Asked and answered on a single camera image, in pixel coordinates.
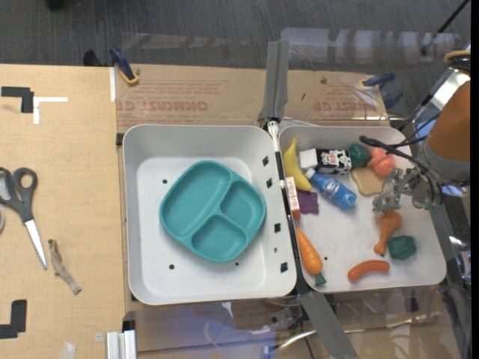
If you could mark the red and white carton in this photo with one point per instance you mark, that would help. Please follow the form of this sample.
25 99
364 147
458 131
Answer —
292 198

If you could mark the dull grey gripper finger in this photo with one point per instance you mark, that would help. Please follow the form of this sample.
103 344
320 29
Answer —
381 202
396 199

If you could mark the black and white cow carton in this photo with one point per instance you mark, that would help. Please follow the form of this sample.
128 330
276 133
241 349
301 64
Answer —
331 160

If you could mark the dark green broccoli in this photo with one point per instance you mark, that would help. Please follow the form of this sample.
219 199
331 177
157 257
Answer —
359 155

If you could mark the orange sausage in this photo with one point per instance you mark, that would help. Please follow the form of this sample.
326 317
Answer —
368 269

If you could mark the teal divided plate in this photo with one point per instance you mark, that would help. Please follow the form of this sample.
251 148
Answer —
211 211

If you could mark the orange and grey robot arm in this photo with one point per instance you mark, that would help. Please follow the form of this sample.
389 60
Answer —
451 133

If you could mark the yellow banana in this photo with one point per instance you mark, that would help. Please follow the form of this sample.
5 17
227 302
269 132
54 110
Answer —
293 167

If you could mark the blue bottle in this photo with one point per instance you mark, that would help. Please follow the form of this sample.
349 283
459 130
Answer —
333 190

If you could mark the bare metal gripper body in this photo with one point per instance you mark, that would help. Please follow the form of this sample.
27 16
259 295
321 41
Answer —
409 183

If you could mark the orange carrot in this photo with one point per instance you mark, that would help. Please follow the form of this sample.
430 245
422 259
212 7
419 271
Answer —
308 254

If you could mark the grey crumpled strip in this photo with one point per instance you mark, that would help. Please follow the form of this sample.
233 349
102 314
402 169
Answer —
60 264

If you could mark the brown cardboard board red print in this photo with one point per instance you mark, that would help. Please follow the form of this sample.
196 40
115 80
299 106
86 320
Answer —
224 99

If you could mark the orange chicken drumstick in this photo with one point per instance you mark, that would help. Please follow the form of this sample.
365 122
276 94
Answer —
389 226

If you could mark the green pepper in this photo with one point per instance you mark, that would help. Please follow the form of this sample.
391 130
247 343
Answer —
401 247

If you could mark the pink toy food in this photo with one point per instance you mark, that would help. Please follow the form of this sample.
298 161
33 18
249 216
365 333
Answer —
382 161

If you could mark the tan bread slice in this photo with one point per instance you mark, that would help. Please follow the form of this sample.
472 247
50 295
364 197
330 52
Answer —
368 181

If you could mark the white plastic tray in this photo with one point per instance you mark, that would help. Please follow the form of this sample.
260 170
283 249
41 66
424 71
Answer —
149 238
344 234

